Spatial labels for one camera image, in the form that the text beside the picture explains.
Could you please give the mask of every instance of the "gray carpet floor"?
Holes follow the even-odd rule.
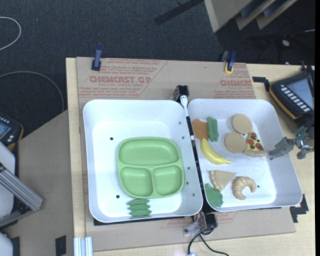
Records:
[[[299,0],[263,30],[255,21],[239,30],[230,20],[213,33],[204,2],[158,24],[155,19],[188,0],[7,0],[0,16],[21,25],[19,40],[0,50],[0,112],[20,121],[25,135],[61,112],[54,81],[67,103],[67,57],[93,56],[102,43],[102,57],[217,61],[223,51],[236,51],[236,61],[299,65],[315,64],[315,33],[298,34],[287,50],[278,38],[248,40],[273,34],[289,35],[315,28],[315,0]],[[0,48],[16,38],[19,28],[0,19]]]

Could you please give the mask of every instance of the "black handheld device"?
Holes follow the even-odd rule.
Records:
[[[298,75],[274,82],[269,92],[299,125],[309,123],[312,118],[314,122],[315,72],[310,66]]]
[[[0,112],[0,142],[12,151],[23,133],[24,128],[19,122]]]

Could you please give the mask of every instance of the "white cable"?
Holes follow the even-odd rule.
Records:
[[[19,35],[17,36],[17,38],[16,38],[13,42],[9,43],[8,45],[0,48],[0,51],[1,51],[1,50],[4,50],[4,49],[8,48],[8,47],[11,46],[11,45],[13,45],[16,41],[18,41],[18,39],[19,39],[20,36],[21,36],[21,26],[20,26],[19,22],[16,21],[14,18],[10,18],[10,17],[0,17],[0,19],[11,20],[11,21],[15,22],[15,23],[18,25],[18,27],[19,27]]]

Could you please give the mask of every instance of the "blue clamp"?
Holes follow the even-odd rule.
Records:
[[[224,72],[231,75],[234,72],[234,63],[236,59],[236,52],[233,50],[230,53],[229,61],[225,64]]]
[[[100,71],[100,66],[101,66],[101,54],[102,54],[102,44],[98,43],[95,47],[95,52],[94,52],[94,60],[92,61],[92,67],[91,69],[94,71]]]

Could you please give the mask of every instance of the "white tray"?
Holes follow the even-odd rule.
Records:
[[[210,183],[212,170],[229,171],[236,176],[249,176],[258,185],[255,193],[243,190],[247,197],[238,200],[232,194],[230,182],[222,191],[220,212],[294,206],[302,199],[302,191],[289,154],[270,160],[268,156],[250,157],[231,153],[224,137],[234,132],[231,119],[245,114],[263,147],[273,150],[283,138],[276,112],[271,104],[259,99],[195,99],[188,105],[191,121],[217,119],[219,139],[210,142],[221,156],[232,164],[209,162],[195,139],[203,184]],[[174,196],[150,199],[151,215],[147,218],[171,218],[198,213],[203,198],[193,155],[186,116],[182,106],[172,100],[95,99],[83,109],[85,144],[88,167],[89,208],[95,219],[103,223],[130,221],[127,202],[133,200],[120,185],[117,173],[117,148],[125,139],[163,137],[175,142],[180,149],[184,167],[184,186]]]
[[[83,109],[88,167],[89,208],[103,223],[130,221],[127,195],[117,172],[117,148],[125,139],[163,137],[179,148],[184,186],[170,197],[152,198],[147,218],[195,215],[203,205],[188,125],[181,105],[171,100],[89,101]]]
[[[191,121],[217,119],[219,138],[210,146],[216,153],[232,161],[231,164],[215,165],[203,155],[200,140],[195,139],[203,183],[211,183],[208,171],[220,170],[248,176],[257,184],[254,193],[246,187],[245,200],[236,199],[232,193],[232,182],[221,191],[223,204],[211,207],[220,212],[294,206],[302,200],[302,191],[289,154],[270,160],[269,156],[251,157],[232,153],[224,145],[225,136],[235,132],[232,117],[244,114],[252,122],[252,128],[266,151],[271,151],[284,137],[273,106],[261,99],[195,99],[188,105]]]

